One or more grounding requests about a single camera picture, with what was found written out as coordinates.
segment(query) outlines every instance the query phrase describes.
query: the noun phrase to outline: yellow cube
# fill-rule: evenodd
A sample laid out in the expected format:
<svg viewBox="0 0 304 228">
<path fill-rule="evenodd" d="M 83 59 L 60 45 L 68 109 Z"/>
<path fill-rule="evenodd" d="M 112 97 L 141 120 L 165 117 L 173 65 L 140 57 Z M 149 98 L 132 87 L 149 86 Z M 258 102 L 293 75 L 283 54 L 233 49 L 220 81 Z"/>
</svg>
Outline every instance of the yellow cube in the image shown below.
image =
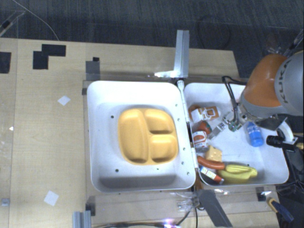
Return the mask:
<svg viewBox="0 0 304 228">
<path fill-rule="evenodd" d="M 209 145 L 209 150 L 205 153 L 206 160 L 222 162 L 222 151 Z"/>
</svg>

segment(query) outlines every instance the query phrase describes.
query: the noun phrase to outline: white paper square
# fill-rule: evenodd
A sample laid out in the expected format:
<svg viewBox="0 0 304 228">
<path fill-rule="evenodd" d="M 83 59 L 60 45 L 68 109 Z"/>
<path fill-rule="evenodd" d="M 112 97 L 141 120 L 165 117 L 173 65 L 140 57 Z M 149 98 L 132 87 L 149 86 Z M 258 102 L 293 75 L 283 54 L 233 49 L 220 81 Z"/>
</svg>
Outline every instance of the white paper square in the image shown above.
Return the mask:
<svg viewBox="0 0 304 228">
<path fill-rule="evenodd" d="M 66 95 L 61 97 L 58 102 L 62 105 L 66 105 L 71 99 L 67 97 Z"/>
<path fill-rule="evenodd" d="M 52 191 L 48 191 L 48 194 L 44 198 L 44 201 L 47 204 L 54 206 L 56 204 L 58 198 L 59 198 L 59 195 L 57 195 L 56 193 L 54 193 Z"/>
</svg>

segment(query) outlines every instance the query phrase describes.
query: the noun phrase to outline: sink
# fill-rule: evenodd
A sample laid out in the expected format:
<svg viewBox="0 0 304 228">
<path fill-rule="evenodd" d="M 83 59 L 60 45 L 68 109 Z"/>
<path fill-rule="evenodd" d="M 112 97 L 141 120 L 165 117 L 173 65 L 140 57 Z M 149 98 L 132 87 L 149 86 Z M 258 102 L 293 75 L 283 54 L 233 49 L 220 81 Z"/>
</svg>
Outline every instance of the sink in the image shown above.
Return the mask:
<svg viewBox="0 0 304 228">
<path fill-rule="evenodd" d="M 184 109 L 175 85 L 95 81 L 87 90 L 87 106 L 91 181 L 98 191 L 185 190 L 194 184 Z M 129 125 L 148 133 L 148 147 L 121 127 Z M 128 152 L 133 142 L 137 150 Z"/>
</svg>

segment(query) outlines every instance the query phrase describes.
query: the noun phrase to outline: blue bottle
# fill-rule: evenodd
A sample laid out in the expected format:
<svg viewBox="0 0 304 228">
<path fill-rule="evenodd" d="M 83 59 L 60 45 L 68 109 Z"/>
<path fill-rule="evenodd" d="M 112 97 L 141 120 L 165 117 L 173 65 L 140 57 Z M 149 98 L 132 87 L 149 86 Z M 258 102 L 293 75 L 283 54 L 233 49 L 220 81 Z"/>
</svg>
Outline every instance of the blue bottle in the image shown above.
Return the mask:
<svg viewBox="0 0 304 228">
<path fill-rule="evenodd" d="M 250 145 L 253 147 L 259 147 L 263 145 L 264 140 L 261 134 L 261 129 L 254 123 L 249 122 L 247 125 L 247 133 L 249 135 Z"/>
</svg>

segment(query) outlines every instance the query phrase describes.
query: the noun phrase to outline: toy sink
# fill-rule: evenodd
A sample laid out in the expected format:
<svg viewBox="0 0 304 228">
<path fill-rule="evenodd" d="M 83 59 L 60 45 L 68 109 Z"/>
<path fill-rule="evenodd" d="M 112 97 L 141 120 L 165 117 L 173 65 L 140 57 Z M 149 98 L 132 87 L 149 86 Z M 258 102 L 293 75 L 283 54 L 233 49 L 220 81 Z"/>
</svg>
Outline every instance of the toy sink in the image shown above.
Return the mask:
<svg viewBox="0 0 304 228">
<path fill-rule="evenodd" d="M 88 87 L 87 103 L 91 181 L 98 191 L 193 185 L 194 162 L 175 85 L 95 81 Z"/>
<path fill-rule="evenodd" d="M 244 87 L 233 85 L 232 89 L 238 100 Z M 220 118 L 209 122 L 212 129 L 232 108 L 224 84 L 190 83 L 184 97 L 187 108 L 194 104 L 220 109 Z M 98 191 L 185 190 L 194 184 L 197 162 L 175 85 L 95 81 L 87 89 L 87 106 L 91 181 Z M 265 140 L 276 132 L 262 129 L 262 135 Z M 250 146 L 245 127 L 235 133 L 226 128 L 209 144 L 222 151 L 223 162 L 257 169 L 258 176 L 241 185 L 281 184 L 288 179 L 282 149 Z"/>
</svg>

